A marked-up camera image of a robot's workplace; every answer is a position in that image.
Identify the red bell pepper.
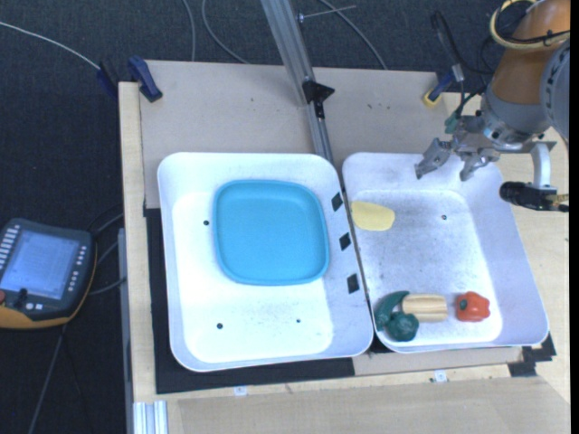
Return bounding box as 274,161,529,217
454,290,492,324

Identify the black cylinder on white bracket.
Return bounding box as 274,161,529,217
498,141,560,212

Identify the green curved pepper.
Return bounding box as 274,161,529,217
373,290,411,329

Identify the tan bread loaf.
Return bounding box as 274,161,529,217
402,292,449,324

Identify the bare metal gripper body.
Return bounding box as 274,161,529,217
448,115,540,159

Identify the brown cardboard board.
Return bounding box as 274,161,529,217
138,60,528,377

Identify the yellow flat oval piece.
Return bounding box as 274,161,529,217
350,200,396,232

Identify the blue plate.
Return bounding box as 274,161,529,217
212,178,331,288

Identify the white plastic tray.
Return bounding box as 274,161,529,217
157,151,375,373
341,151,551,354

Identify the dark green broccoli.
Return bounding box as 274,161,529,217
387,311,421,344

